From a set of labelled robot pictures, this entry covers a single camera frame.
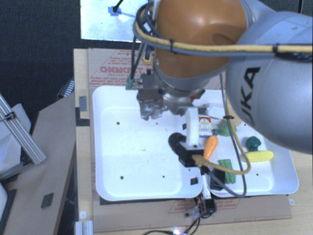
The white red yellow carton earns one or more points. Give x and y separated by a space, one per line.
205 127

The white plastic tray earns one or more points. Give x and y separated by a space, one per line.
264 177
137 150

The yellow corn cob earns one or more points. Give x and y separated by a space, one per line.
260 156

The thin black and white rod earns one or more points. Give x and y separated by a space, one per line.
206 188

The brown cardboard board red print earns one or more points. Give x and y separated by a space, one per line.
107 68

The black cylinder on white bracket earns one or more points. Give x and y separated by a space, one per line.
191 153

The orange carrot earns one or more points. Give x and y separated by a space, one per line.
210 146

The green beans bundle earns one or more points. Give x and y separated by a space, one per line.
228 174

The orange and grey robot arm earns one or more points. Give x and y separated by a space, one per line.
269 87

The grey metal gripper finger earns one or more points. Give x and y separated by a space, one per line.
146 111
159 109

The light green toy vegetable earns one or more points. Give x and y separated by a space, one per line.
223 129

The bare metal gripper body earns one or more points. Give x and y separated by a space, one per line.
149 89

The dark green broccoli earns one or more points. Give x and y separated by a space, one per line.
253 143

